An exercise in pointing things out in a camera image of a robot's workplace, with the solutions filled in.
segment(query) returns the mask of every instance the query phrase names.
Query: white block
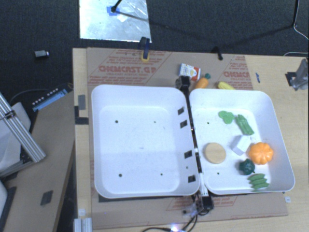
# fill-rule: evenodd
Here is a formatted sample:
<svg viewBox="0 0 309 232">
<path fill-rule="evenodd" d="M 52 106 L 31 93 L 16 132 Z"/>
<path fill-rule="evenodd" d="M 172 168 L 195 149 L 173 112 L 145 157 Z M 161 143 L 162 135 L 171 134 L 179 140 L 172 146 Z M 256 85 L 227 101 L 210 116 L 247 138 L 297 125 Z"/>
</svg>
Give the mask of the white block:
<svg viewBox="0 0 309 232">
<path fill-rule="evenodd" d="M 231 149 L 239 156 L 245 153 L 251 144 L 249 136 L 237 136 L 231 145 Z"/>
</svg>

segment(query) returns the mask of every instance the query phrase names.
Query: white tray with toy food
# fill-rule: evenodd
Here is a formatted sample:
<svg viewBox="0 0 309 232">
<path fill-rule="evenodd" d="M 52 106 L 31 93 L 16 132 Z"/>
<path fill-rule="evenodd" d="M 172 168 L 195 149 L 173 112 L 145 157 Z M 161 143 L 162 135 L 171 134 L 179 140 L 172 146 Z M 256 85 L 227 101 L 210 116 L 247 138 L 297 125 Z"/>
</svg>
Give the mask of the white tray with toy food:
<svg viewBox="0 0 309 232">
<path fill-rule="evenodd" d="M 103 197 L 183 196 L 200 186 L 218 195 L 275 192 L 295 184 L 263 92 L 195 89 L 188 101 L 172 87 L 100 85 L 91 99 L 95 186 Z"/>
</svg>

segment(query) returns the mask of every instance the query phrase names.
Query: white cable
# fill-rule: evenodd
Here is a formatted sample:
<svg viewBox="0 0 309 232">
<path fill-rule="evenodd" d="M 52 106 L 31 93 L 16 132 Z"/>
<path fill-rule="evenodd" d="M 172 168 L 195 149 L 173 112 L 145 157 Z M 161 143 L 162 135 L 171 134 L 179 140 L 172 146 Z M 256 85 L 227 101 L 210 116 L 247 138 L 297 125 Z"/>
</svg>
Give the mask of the white cable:
<svg viewBox="0 0 309 232">
<path fill-rule="evenodd" d="M 298 10 L 299 10 L 299 1 L 300 1 L 300 0 L 298 0 L 298 2 L 297 2 L 297 11 L 296 11 L 295 22 L 294 22 L 293 28 L 294 28 L 295 32 L 299 33 L 301 36 L 305 37 L 306 40 L 308 40 L 308 37 L 307 37 L 305 34 L 301 33 L 300 31 L 298 31 L 298 30 L 296 29 L 296 21 L 297 21 Z M 288 54 L 308 54 L 308 52 L 287 52 L 287 53 L 284 54 L 283 56 L 286 56 L 286 55 L 288 55 Z"/>
</svg>

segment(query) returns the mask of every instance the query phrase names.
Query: white hinge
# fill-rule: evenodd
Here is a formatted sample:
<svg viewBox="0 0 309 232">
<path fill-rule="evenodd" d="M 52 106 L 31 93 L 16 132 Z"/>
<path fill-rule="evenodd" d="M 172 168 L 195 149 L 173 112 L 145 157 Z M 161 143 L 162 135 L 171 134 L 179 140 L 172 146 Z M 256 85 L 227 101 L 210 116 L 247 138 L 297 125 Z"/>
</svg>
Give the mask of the white hinge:
<svg viewBox="0 0 309 232">
<path fill-rule="evenodd" d="M 74 232 L 92 232 L 92 219 L 90 217 L 74 219 Z"/>
</svg>

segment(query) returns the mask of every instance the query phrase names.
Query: yellow corn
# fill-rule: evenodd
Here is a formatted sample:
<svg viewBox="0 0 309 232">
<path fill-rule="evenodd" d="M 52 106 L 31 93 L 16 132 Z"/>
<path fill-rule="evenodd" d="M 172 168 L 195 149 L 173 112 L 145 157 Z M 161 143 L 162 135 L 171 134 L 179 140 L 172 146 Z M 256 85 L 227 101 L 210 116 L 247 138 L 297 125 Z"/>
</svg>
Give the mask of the yellow corn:
<svg viewBox="0 0 309 232">
<path fill-rule="evenodd" d="M 227 84 L 226 82 L 219 82 L 218 83 L 219 89 L 234 89 L 230 84 Z"/>
</svg>

